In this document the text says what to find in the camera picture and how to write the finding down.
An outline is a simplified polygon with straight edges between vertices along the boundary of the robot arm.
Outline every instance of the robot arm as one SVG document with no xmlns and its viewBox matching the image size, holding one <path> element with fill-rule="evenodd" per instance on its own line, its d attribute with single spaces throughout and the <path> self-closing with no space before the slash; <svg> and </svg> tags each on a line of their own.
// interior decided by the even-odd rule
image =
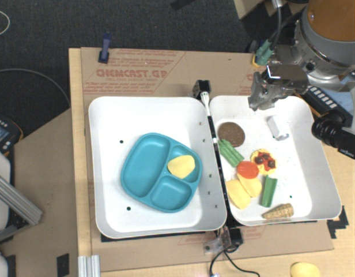
<svg viewBox="0 0 355 277">
<path fill-rule="evenodd" d="M 338 92 L 349 91 L 354 105 L 351 127 L 340 121 L 319 118 L 313 134 L 339 152 L 355 159 L 355 80 L 343 79 L 355 71 L 355 0 L 309 0 L 297 20 L 294 45 L 277 45 L 256 63 L 266 70 L 254 74 L 249 107 L 254 111 L 294 93 L 302 95 L 309 86 Z"/>
</svg>

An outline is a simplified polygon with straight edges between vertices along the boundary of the wooden table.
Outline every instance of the wooden table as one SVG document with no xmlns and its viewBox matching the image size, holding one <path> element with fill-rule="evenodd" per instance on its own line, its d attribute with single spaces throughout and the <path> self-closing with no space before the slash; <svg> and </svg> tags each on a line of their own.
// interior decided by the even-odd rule
<svg viewBox="0 0 355 277">
<path fill-rule="evenodd" d="M 85 119 L 82 93 L 81 49 L 69 50 L 70 88 L 73 122 L 74 171 L 77 208 L 78 252 L 80 256 L 91 256 L 89 195 L 87 180 L 86 143 L 84 136 Z M 334 176 L 342 205 L 345 207 L 349 225 L 337 230 L 333 240 L 334 250 L 297 253 L 269 257 L 236 260 L 243 269 L 259 272 L 263 277 L 290 276 L 290 266 L 299 261 L 318 266 L 322 276 L 355 276 L 355 160 L 337 152 L 335 148 L 324 146 L 326 158 Z M 103 272 L 103 277 L 112 276 L 208 276 L 209 263 L 173 265 L 166 267 L 131 269 Z M 217 261 L 214 272 L 220 276 L 250 276 L 239 272 L 228 260 Z"/>
</svg>

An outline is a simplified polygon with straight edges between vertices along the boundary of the black carpet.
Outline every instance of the black carpet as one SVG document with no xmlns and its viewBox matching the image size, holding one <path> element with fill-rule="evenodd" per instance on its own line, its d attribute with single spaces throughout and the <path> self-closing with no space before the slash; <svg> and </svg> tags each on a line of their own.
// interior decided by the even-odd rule
<svg viewBox="0 0 355 277">
<path fill-rule="evenodd" d="M 0 70 L 33 70 L 67 97 L 68 49 L 111 48 L 245 52 L 275 29 L 259 5 L 239 20 L 233 0 L 0 0 L 11 25 L 0 35 Z M 290 11 L 284 9 L 284 17 Z M 0 14 L 0 32 L 7 19 Z M 29 135 L 68 108 L 51 81 L 29 71 L 0 73 L 0 114 Z"/>
</svg>

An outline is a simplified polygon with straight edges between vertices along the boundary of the brown round cookie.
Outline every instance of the brown round cookie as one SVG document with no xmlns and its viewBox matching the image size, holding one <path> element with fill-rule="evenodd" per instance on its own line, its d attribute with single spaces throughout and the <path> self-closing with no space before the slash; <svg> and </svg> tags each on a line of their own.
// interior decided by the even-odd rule
<svg viewBox="0 0 355 277">
<path fill-rule="evenodd" d="M 243 128 L 238 124 L 234 122 L 224 122 L 218 128 L 218 138 L 230 142 L 235 148 L 244 143 L 246 135 L 244 134 Z"/>
</svg>

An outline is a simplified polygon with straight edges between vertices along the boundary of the blue plate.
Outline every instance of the blue plate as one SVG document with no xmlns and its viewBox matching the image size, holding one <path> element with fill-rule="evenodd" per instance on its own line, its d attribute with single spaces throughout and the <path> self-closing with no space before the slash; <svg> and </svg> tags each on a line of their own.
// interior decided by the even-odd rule
<svg viewBox="0 0 355 277">
<path fill-rule="evenodd" d="M 167 163 L 191 155 L 195 169 L 183 179 L 172 175 Z M 164 212 L 178 212 L 192 199 L 202 175 L 198 155 L 182 143 L 159 133 L 141 136 L 121 170 L 121 184 L 136 200 Z"/>
</svg>

